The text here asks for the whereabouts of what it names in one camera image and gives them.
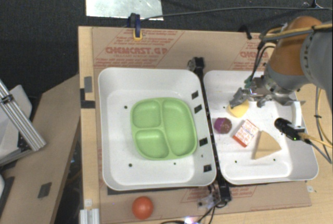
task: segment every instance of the red and white box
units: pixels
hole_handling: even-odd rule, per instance
[[[258,135],[259,128],[249,120],[245,120],[233,138],[243,147],[247,147],[251,140]]]

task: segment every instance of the dark floor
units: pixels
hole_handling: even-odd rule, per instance
[[[332,0],[317,1],[323,7],[332,7]],[[306,10],[306,3],[311,2],[312,0],[162,0],[164,14],[239,6],[300,7],[304,10],[234,10],[169,17],[164,21],[145,22],[143,26],[237,31],[245,24],[250,31],[260,32],[299,15],[310,15],[322,21],[332,19],[332,11]],[[125,25],[125,21],[87,17],[85,0],[0,0],[0,79],[9,88],[22,84],[28,95],[36,96],[77,74],[77,29],[80,25],[116,27]]]

